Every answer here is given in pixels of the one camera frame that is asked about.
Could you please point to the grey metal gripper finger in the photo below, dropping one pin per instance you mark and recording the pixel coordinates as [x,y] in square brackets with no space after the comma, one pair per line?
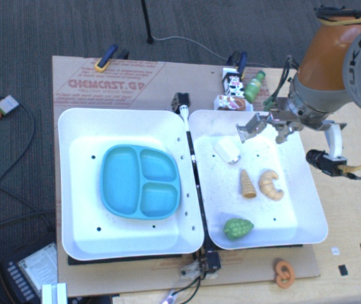
[286,131]
[251,126]

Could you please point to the orange pretzel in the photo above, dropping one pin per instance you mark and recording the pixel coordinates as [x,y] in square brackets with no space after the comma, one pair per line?
[284,274]

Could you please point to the blue divided plate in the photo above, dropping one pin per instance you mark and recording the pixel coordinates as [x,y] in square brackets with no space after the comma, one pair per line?
[120,179]

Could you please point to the brown and white packet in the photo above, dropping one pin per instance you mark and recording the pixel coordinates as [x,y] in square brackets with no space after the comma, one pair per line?
[231,103]

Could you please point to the black cylinder on white bracket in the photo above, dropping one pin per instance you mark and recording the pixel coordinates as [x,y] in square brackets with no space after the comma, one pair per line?
[326,161]

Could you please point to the green grapes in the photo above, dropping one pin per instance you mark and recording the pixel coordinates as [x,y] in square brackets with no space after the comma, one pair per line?
[237,228]

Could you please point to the brown cardboard board red print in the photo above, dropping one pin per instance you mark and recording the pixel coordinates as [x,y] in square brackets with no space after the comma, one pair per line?
[104,84]

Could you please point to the tan croissant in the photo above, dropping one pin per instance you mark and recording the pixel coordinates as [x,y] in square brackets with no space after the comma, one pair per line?
[267,184]

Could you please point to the green bottle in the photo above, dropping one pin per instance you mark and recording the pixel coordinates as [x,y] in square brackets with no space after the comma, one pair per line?
[253,89]

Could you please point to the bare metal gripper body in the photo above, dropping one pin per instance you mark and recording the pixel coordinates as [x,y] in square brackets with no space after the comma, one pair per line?
[289,114]

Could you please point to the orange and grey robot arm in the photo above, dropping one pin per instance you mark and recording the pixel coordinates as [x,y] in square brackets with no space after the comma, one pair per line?
[323,65]

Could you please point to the cow print carton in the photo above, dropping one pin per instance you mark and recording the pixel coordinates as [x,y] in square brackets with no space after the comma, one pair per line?
[233,84]

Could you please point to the white rectangular packet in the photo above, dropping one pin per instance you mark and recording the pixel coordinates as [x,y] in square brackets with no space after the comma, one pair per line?
[226,149]

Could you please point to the tan ice cream cone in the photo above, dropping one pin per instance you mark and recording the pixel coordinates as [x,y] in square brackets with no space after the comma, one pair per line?
[247,185]

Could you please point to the white plastic tray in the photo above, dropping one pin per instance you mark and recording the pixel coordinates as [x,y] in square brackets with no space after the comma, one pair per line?
[82,185]
[282,220]

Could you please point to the thin black and white rod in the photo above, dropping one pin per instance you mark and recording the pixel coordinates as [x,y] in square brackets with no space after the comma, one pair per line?
[190,144]

